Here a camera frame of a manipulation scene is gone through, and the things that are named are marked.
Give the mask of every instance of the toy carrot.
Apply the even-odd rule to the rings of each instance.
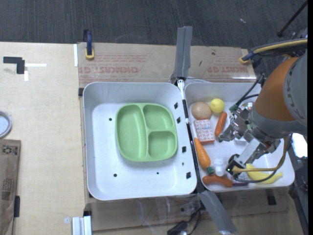
[[[207,154],[205,148],[202,146],[199,139],[197,138],[194,138],[194,144],[195,144],[199,164],[201,165],[203,169],[207,170],[208,174],[212,174],[214,170],[210,167],[211,159],[209,155]]]

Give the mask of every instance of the lemon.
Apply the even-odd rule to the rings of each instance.
[[[191,107],[191,113],[197,120],[210,119],[212,111],[210,106],[205,102],[196,102]]]
[[[225,104],[224,101],[220,98],[214,98],[210,102],[211,111],[214,113],[221,113],[224,110]]]

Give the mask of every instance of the dark gray carpet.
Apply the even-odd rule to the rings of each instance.
[[[308,26],[305,0],[0,0],[0,41],[176,45],[177,28],[193,27],[192,45],[250,49],[295,38]],[[282,58],[263,58],[269,75]]]

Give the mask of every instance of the metal bracket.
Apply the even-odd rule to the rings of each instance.
[[[73,217],[72,235],[92,235],[91,216]]]
[[[178,28],[176,42],[176,59],[173,73],[174,79],[185,80],[190,68],[190,47],[192,40],[192,27]]]
[[[228,235],[238,232],[224,206],[214,192],[208,190],[203,191],[199,194],[199,198],[221,234]]]
[[[3,57],[4,64],[16,64],[16,73],[24,74],[25,71],[25,60],[21,57]]]

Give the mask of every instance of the brown paper bag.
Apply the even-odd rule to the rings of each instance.
[[[0,140],[0,235],[12,235],[21,141]]]

